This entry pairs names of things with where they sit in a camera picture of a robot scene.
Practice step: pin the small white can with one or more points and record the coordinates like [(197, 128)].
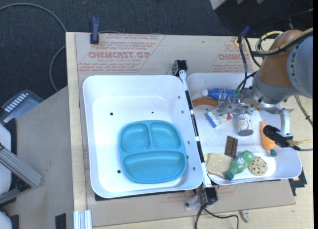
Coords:
[(244, 125)]

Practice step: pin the blue bottle with white cap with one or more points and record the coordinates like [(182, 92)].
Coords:
[(219, 94)]

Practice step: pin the tan bread slice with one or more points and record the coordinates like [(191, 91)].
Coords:
[(217, 164)]

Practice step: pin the orange carrot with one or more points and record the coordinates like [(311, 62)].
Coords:
[(267, 141)]

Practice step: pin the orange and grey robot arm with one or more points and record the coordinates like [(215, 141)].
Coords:
[(278, 66)]

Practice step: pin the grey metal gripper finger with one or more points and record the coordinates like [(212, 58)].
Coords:
[(246, 110), (227, 105)]

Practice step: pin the orange sausage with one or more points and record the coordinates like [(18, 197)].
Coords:
[(205, 102)]

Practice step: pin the chocolate chip biscuit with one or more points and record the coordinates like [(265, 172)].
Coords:
[(258, 166)]

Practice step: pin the brown chocolate bar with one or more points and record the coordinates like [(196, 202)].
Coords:
[(231, 146)]

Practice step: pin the thin black and white rod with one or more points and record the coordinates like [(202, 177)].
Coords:
[(192, 116)]

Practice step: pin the white plastic tray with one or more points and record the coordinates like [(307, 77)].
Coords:
[(251, 143), (139, 99)]

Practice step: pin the blue divided plate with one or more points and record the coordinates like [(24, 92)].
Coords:
[(154, 161)]

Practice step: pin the white blue and red packet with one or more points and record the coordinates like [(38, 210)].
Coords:
[(216, 120)]

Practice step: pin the green bottle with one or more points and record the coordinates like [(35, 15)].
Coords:
[(239, 164)]

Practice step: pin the brown cardboard board red print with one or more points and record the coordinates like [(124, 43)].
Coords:
[(129, 54)]

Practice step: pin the black cylinder on white bracket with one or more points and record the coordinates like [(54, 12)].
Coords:
[(274, 134)]

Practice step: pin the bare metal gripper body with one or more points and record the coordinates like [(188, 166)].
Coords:
[(267, 105)]

